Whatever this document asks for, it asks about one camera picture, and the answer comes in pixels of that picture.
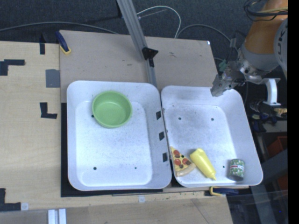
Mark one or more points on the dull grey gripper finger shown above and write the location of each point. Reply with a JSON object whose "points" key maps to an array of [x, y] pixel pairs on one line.
{"points": [[216, 86], [224, 87]]}

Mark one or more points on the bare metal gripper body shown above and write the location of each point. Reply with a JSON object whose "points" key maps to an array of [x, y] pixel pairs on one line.
{"points": [[240, 72]]}

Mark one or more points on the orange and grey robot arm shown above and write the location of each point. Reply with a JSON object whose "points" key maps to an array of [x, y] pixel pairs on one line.
{"points": [[261, 38]]}

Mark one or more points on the white plastic tray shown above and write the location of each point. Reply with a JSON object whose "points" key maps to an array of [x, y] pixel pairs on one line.
{"points": [[201, 134], [114, 148]]}

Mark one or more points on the yellow squeeze bottle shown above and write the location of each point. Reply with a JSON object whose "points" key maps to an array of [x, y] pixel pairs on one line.
{"points": [[202, 162]]}

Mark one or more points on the small green can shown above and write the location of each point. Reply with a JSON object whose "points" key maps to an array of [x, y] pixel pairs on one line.
{"points": [[236, 169]]}

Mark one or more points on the toy pizza slice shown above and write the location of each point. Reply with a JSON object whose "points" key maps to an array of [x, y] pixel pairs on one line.
{"points": [[181, 163]]}

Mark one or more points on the green bowl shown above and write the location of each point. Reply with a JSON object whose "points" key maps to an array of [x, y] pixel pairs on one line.
{"points": [[112, 109]]}

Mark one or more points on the pale wood board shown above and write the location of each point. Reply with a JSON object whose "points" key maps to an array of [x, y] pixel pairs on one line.
{"points": [[105, 59]]}

